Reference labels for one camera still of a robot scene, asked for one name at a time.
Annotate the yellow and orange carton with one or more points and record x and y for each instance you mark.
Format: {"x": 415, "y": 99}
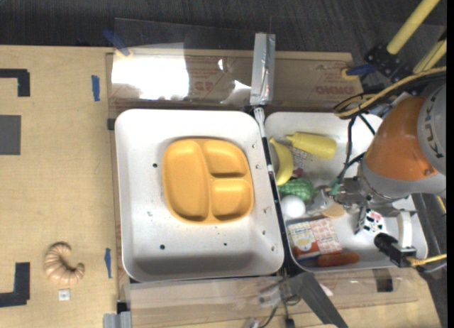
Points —
{"x": 302, "y": 241}

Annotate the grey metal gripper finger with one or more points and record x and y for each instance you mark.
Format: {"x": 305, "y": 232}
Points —
{"x": 319, "y": 206}
{"x": 325, "y": 192}

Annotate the yellow banana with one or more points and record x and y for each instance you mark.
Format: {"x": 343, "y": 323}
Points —
{"x": 284, "y": 163}

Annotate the white packet, red blue print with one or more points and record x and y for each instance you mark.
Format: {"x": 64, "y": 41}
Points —
{"x": 299, "y": 159}

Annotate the green grapes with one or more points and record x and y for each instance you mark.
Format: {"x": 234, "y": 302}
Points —
{"x": 294, "y": 188}

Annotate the tan croissant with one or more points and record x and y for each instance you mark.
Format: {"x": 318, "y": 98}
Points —
{"x": 58, "y": 266}

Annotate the yellow mustard bottle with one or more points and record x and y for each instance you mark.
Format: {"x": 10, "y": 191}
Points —
{"x": 315, "y": 143}

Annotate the orange-red sausage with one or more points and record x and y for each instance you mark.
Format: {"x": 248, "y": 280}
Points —
{"x": 337, "y": 259}

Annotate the white ball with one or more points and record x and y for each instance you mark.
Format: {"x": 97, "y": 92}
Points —
{"x": 293, "y": 206}

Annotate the pink and white packet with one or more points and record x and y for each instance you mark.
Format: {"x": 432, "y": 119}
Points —
{"x": 327, "y": 236}

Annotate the orange divided plate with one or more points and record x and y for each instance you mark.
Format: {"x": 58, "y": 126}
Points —
{"x": 188, "y": 177}

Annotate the black and white spotted carton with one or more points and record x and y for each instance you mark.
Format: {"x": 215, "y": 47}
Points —
{"x": 374, "y": 223}

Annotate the white plastic tray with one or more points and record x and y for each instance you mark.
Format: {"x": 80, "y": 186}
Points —
{"x": 142, "y": 191}
{"x": 354, "y": 135}

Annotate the black cylinder on white bracket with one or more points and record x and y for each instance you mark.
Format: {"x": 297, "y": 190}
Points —
{"x": 393, "y": 248}

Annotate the tan round biscuit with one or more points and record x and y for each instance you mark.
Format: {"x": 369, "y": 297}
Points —
{"x": 334, "y": 211}

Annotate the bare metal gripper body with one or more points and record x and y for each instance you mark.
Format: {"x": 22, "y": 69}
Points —
{"x": 352, "y": 195}

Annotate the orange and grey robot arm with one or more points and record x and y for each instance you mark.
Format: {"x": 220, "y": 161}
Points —
{"x": 397, "y": 149}

